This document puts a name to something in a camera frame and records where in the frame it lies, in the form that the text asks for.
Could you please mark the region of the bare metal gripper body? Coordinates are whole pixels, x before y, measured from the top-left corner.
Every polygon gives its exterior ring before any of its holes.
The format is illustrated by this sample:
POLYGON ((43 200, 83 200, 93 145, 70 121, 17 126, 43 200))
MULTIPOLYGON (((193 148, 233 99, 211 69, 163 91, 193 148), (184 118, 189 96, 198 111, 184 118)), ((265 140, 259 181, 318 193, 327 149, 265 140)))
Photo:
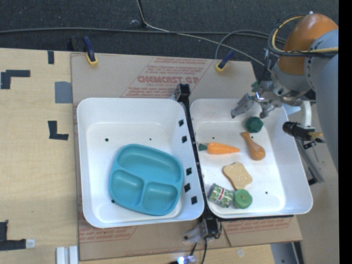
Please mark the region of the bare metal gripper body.
POLYGON ((286 104, 298 106, 305 100, 302 93, 287 89, 274 81, 257 80, 254 82, 254 93, 257 102, 270 103, 272 105, 286 104))

